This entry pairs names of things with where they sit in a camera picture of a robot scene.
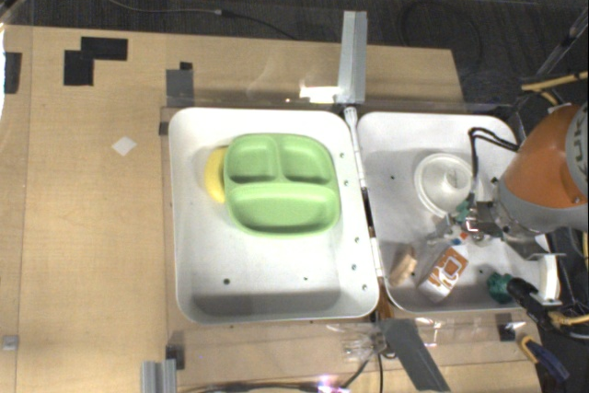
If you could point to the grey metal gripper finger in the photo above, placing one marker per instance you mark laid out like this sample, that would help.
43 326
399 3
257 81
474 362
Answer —
441 229
474 226

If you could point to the clear plastic bowl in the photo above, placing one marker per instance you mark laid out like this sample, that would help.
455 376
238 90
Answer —
444 184

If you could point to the white carton with orange print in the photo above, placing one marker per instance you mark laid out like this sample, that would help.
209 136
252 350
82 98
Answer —
444 273

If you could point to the white plastic tray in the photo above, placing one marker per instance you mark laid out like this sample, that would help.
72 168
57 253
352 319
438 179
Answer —
396 170
276 271

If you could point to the black cylinder on white bracket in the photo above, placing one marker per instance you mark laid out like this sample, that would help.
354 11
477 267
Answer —
547 276

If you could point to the tan bread slice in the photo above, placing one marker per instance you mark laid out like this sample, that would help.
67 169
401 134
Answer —
402 267

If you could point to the green broccoli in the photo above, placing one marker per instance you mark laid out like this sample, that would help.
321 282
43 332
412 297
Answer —
497 287

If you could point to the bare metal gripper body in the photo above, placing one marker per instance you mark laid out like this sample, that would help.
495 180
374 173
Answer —
494 218

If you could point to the yellow banana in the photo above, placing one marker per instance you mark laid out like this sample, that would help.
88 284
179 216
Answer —
214 175

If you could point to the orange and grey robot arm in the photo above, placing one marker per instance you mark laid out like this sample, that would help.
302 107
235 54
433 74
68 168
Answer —
538 170

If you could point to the green divided plate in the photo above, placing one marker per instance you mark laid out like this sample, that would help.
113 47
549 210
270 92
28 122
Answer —
280 188

